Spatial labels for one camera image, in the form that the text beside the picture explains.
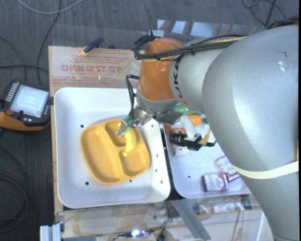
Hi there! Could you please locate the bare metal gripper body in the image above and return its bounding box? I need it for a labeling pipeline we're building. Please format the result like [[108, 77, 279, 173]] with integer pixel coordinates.
[[127, 105, 157, 128]]

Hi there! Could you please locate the yellow banana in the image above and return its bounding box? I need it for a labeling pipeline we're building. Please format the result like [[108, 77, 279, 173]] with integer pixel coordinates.
[[120, 127, 137, 153]]

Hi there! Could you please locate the yellow divided plate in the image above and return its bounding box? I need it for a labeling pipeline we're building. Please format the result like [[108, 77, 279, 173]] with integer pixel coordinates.
[[79, 118, 151, 185]]

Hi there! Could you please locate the green toy vegetable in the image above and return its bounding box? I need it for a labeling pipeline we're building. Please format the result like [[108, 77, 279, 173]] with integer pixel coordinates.
[[171, 104, 189, 114]]

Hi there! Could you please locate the white plastic tray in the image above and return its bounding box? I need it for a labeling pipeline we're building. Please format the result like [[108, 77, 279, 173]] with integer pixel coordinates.
[[163, 109, 253, 199], [53, 87, 171, 209]]

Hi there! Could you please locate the orange carrot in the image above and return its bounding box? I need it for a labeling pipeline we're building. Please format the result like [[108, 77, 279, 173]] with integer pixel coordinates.
[[186, 114, 208, 127]]

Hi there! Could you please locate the pink packet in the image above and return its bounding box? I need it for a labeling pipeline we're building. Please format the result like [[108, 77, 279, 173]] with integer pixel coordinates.
[[201, 173, 230, 193], [215, 156, 241, 183]]

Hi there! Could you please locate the black cylinder on white bracket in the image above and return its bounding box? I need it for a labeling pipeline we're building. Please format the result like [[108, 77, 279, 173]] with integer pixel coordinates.
[[169, 114, 203, 151]]

